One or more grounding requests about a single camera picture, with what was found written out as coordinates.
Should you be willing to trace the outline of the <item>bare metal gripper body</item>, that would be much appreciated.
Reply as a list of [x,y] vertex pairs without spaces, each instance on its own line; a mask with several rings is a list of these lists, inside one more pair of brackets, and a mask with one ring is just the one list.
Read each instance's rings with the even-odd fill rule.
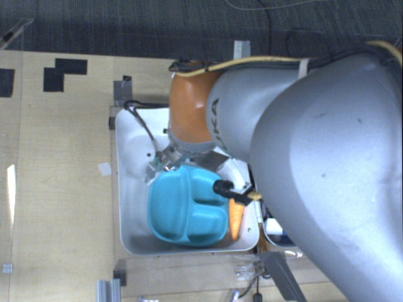
[[199,154],[186,152],[174,145],[169,145],[158,156],[158,171],[168,172],[177,170],[182,165],[192,165],[214,172],[227,159],[229,159],[228,155],[214,150]]

